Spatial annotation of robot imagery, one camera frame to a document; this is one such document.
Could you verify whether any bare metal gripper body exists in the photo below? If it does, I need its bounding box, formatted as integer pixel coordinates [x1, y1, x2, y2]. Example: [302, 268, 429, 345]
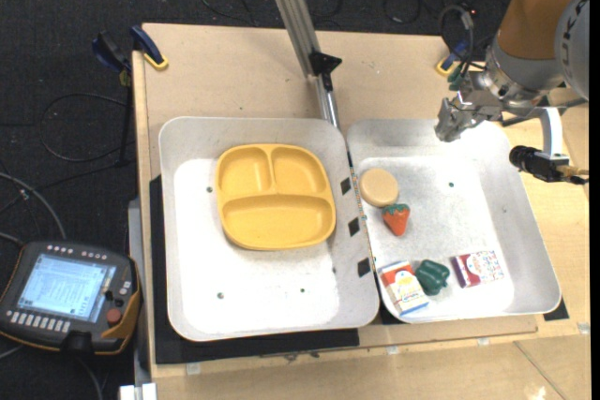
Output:
[450, 68, 513, 124]

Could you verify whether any tan round biscuit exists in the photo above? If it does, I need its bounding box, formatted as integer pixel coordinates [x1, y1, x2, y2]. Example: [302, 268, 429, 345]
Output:
[359, 167, 400, 208]

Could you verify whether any white plastic tray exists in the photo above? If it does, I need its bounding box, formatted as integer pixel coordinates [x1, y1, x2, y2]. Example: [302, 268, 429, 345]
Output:
[345, 118, 563, 324]
[157, 115, 381, 343]

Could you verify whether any red toy strawberry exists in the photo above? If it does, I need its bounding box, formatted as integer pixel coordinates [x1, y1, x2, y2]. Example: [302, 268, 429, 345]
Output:
[381, 202, 412, 237]

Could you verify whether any purple and white carton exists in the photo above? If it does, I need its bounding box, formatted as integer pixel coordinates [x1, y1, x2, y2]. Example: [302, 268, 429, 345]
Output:
[450, 249, 506, 289]

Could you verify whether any green toy bell pepper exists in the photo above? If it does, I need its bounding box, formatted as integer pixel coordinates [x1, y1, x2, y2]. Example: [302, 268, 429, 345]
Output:
[414, 259, 451, 296]

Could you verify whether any red and white carton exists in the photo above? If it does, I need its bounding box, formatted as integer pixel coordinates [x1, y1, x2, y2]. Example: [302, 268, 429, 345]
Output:
[377, 260, 430, 318]

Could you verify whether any yellow divided plate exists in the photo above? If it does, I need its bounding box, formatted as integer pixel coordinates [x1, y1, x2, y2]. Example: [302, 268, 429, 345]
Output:
[215, 143, 338, 252]

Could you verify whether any black cylinder on white bracket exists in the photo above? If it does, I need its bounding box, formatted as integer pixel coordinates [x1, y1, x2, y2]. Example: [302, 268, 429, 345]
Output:
[509, 105, 572, 183]

